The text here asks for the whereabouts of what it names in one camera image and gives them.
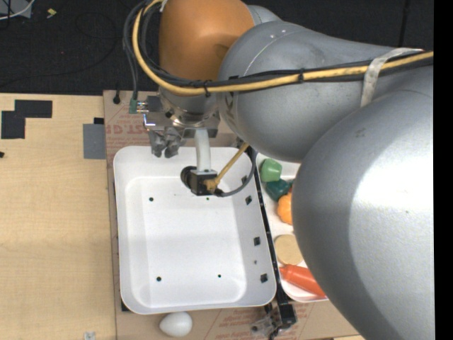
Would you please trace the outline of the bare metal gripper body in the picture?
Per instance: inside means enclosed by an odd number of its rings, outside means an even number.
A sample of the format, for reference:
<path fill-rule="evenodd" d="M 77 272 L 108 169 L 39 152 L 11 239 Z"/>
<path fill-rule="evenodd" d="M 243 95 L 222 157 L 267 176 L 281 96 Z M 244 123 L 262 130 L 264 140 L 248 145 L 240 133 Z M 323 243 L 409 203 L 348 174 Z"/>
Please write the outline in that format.
<path fill-rule="evenodd" d="M 160 137 L 193 138 L 206 129 L 217 135 L 219 114 L 214 96 L 147 96 L 142 102 L 144 126 Z"/>

